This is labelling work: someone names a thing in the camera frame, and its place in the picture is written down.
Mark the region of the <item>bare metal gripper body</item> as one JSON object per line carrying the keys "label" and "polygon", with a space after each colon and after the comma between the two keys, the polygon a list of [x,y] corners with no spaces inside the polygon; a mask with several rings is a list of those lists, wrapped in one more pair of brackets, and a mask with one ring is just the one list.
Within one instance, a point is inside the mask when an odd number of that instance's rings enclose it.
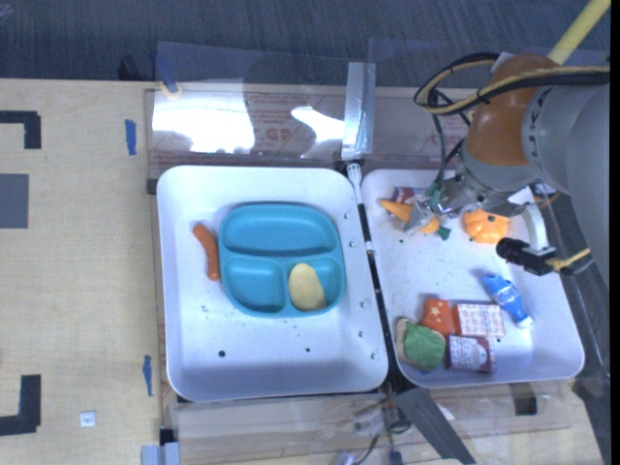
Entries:
{"label": "bare metal gripper body", "polygon": [[426,207],[431,207],[441,214],[441,217],[450,218],[463,211],[476,209],[507,218],[514,215],[514,204],[509,201],[511,193],[485,187],[473,176],[455,175],[447,179],[436,179],[424,194],[425,199],[416,202],[413,209],[424,212]]}

